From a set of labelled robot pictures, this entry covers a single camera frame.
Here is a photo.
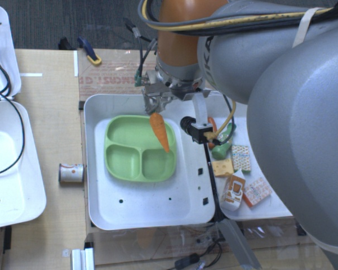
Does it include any thin black rod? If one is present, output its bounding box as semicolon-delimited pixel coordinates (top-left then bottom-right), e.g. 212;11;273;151
203;142;224;222

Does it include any white plastic tray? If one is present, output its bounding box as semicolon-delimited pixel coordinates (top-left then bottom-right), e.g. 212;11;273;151
83;93;216;231
204;93;295;222

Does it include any white and orange carton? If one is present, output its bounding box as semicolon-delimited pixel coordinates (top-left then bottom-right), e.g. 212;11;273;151
220;168;247;212

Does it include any brown cardboard board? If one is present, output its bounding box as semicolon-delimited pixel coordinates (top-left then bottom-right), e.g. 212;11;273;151
77;48;332;267

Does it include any orange patterned box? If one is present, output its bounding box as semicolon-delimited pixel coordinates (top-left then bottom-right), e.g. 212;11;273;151
242;177;273;208

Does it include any orange sausage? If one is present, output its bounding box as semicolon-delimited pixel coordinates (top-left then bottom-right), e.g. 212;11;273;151
207;116;218;150

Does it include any orange and white packet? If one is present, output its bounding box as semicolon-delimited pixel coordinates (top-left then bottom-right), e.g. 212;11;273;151
231;145;252;175

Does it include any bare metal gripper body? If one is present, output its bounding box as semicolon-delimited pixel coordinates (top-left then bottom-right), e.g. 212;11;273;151
141;70;212;104

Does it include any orange carrot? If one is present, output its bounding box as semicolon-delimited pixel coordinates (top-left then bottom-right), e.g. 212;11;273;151
149;112;171;154

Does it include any green bottle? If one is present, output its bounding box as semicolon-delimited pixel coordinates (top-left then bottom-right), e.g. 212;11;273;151
211;122;238;160

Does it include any white and orange can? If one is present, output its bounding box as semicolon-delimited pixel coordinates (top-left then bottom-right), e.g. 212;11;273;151
58;163;85;184

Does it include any black cylinder on white bracket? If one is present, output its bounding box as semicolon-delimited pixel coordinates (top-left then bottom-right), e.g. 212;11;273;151
180;93;215;145

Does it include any black block with wires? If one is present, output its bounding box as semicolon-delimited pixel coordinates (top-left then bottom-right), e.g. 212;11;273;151
174;253;201;270

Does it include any yellow cheese wedge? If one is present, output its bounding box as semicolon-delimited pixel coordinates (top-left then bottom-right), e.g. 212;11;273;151
211;158;235;178

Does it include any green divided plate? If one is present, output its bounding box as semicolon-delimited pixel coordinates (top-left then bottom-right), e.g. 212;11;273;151
103;115;178;183

